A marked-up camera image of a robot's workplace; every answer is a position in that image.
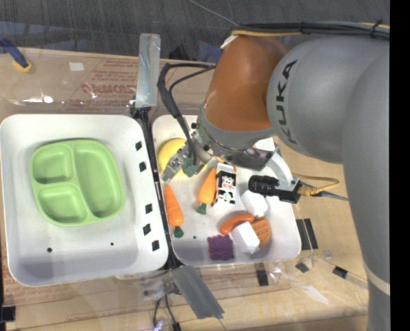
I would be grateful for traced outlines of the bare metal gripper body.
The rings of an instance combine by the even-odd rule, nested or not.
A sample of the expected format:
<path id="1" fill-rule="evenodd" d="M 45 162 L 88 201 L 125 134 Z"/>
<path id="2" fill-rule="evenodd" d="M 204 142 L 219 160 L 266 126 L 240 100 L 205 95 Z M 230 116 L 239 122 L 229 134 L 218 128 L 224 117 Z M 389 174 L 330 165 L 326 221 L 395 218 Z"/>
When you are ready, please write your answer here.
<path id="1" fill-rule="evenodd" d="M 186 145 L 168 162 L 169 171 L 200 171 L 214 157 L 237 167 L 261 171 L 278 167 L 277 150 L 262 150 L 254 145 L 272 136 L 272 127 L 242 123 L 232 130 L 211 123 L 199 123 Z"/>

